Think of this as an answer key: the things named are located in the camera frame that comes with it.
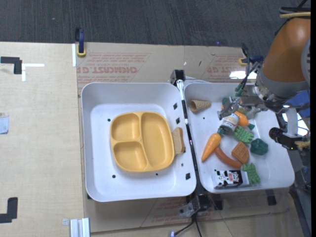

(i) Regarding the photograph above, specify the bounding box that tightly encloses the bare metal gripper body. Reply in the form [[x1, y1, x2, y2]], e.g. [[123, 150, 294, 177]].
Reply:
[[237, 82, 272, 111]]

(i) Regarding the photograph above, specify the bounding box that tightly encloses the small orange carrot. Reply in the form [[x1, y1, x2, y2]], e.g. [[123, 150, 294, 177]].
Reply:
[[234, 110, 256, 131]]

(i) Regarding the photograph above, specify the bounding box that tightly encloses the small white and yellow can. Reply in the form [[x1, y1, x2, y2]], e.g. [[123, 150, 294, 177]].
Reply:
[[219, 113, 240, 136]]

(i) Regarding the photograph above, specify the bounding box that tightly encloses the light green lettuce leaf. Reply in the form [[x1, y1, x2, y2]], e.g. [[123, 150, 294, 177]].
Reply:
[[233, 125, 255, 143], [241, 162, 261, 186]]

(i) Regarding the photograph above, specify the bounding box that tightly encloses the tan ice cream cone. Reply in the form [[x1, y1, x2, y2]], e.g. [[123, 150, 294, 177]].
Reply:
[[189, 99, 212, 113]]

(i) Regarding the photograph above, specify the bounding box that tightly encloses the dark green broccoli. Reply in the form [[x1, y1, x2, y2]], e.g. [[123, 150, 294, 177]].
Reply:
[[250, 138, 269, 156]]

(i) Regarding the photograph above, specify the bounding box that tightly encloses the large orange carrot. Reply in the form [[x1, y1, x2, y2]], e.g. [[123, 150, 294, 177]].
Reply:
[[200, 126, 226, 162]]

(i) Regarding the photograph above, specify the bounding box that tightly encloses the brown waffle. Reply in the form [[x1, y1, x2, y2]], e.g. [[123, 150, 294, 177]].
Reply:
[[231, 141, 250, 164]]

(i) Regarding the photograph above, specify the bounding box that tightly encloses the orange sausage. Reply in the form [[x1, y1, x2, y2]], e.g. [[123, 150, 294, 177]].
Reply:
[[214, 146, 242, 169]]

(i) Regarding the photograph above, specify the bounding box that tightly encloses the white plastic tray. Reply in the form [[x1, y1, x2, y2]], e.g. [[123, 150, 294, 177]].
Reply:
[[183, 82, 296, 195], [80, 82, 198, 203]]

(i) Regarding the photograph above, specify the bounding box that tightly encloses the brown bread slice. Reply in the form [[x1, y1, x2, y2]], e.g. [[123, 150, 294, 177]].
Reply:
[[171, 127, 186, 155]]

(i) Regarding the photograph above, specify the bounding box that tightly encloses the black and white milk carton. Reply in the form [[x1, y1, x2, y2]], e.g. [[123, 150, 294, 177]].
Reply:
[[211, 169, 250, 190]]

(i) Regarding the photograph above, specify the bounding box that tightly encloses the yellow divided plate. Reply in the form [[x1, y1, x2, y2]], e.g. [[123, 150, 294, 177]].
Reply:
[[109, 111, 176, 173]]

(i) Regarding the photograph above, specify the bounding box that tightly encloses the brown cardboard board, red print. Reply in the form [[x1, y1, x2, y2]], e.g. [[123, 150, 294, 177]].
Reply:
[[75, 42, 298, 234]]

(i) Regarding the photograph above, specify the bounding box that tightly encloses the black cylinder on white bracket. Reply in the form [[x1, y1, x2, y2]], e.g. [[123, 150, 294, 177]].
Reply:
[[268, 107, 305, 151]]

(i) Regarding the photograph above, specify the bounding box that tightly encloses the black block with thin wires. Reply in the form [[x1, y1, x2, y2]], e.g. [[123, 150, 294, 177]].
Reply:
[[169, 69, 186, 84], [178, 193, 212, 217]]

